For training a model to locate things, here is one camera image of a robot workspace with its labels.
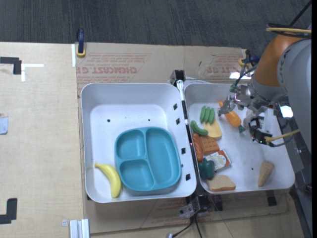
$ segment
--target green chili pepper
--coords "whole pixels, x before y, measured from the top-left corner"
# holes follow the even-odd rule
[[[205,158],[198,163],[199,174],[201,178],[210,179],[214,174],[214,162],[207,161]]]

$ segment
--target toy banana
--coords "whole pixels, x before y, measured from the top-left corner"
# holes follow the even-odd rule
[[[111,197],[118,197],[121,191],[121,179],[118,171],[110,164],[99,164],[97,162],[95,162],[95,168],[99,168],[108,177]]]

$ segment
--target wooden surface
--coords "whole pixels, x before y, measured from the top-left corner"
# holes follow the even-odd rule
[[[0,56],[19,57],[26,81],[0,64],[0,114],[9,117],[0,135],[0,215],[17,198],[17,219],[0,225],[1,238],[67,238],[63,220],[83,218],[76,70],[70,44],[0,43]],[[288,212],[199,223],[204,238],[302,238],[294,202]],[[98,238],[165,237],[184,226],[95,234]],[[178,237],[199,237],[193,224]]]

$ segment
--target blue divided plate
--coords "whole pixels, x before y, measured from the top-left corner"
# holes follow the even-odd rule
[[[115,141],[115,160],[122,183],[133,191],[171,187],[181,175],[176,144],[159,127],[143,127],[121,133]]]

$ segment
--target orange carrot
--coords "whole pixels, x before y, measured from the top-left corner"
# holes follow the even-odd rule
[[[219,106],[222,107],[222,105],[223,102],[219,101]],[[231,123],[232,126],[239,128],[240,132],[245,130],[245,128],[241,125],[241,119],[233,110],[228,113],[225,113],[225,116],[227,117],[228,121]]]

